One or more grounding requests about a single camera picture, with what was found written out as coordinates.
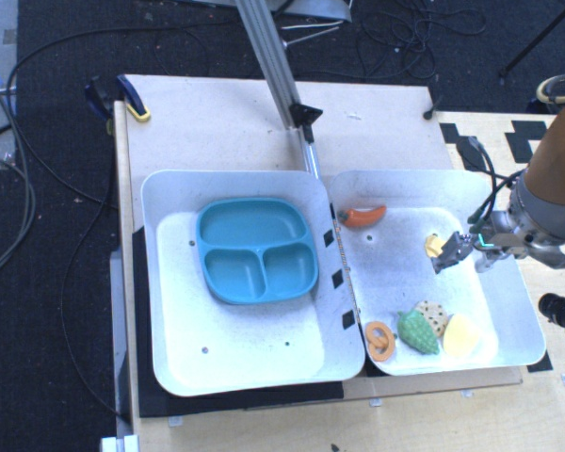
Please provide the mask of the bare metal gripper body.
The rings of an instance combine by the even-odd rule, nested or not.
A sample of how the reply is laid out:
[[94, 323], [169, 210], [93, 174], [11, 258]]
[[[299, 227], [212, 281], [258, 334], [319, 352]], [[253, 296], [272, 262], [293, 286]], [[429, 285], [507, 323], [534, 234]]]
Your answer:
[[485, 272], [513, 256], [531, 258], [552, 269], [565, 269], [565, 214], [543, 212], [536, 216], [525, 210], [493, 211], [480, 231], [476, 248], [481, 256], [476, 271]]

